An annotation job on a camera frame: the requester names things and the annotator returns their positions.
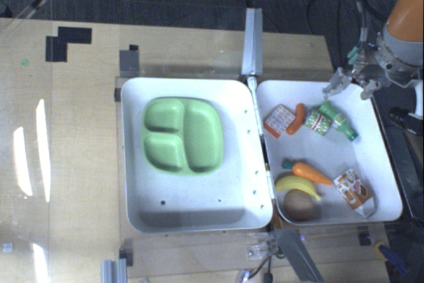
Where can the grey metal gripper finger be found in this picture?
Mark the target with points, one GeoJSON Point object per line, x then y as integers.
{"type": "Point", "coordinates": [370, 89]}
{"type": "Point", "coordinates": [338, 81]}

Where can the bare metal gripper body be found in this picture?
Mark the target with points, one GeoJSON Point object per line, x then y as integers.
{"type": "Point", "coordinates": [381, 71]}

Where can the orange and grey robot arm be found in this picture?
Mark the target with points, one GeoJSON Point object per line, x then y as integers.
{"type": "Point", "coordinates": [407, 10]}

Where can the green bottle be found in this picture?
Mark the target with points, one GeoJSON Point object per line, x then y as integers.
{"type": "Point", "coordinates": [338, 119]}

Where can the green and white can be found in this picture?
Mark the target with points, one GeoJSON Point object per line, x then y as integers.
{"type": "Point", "coordinates": [317, 122]}

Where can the orange sausage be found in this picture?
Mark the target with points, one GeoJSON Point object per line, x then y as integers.
{"type": "Point", "coordinates": [296, 121]}

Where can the small orange and white carton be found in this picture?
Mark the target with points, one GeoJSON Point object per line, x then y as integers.
{"type": "Point", "coordinates": [278, 121]}

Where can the white plastic tray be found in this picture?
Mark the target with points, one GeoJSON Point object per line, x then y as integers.
{"type": "Point", "coordinates": [331, 155]}
{"type": "Point", "coordinates": [198, 195]}

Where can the orange carrot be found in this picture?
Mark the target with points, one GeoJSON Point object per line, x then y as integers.
{"type": "Point", "coordinates": [309, 173]}

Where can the tall orange and white carton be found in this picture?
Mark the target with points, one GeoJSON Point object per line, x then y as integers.
{"type": "Point", "coordinates": [354, 192]}

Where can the yellow banana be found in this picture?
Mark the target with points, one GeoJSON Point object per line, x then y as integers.
{"type": "Point", "coordinates": [293, 183]}

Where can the brown kiwi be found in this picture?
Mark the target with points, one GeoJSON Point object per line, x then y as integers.
{"type": "Point", "coordinates": [298, 205]}

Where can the green divided plate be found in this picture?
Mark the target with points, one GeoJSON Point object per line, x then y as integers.
{"type": "Point", "coordinates": [202, 136]}

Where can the black cylinder on white bracket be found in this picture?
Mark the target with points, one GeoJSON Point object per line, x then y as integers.
{"type": "Point", "coordinates": [409, 121]}

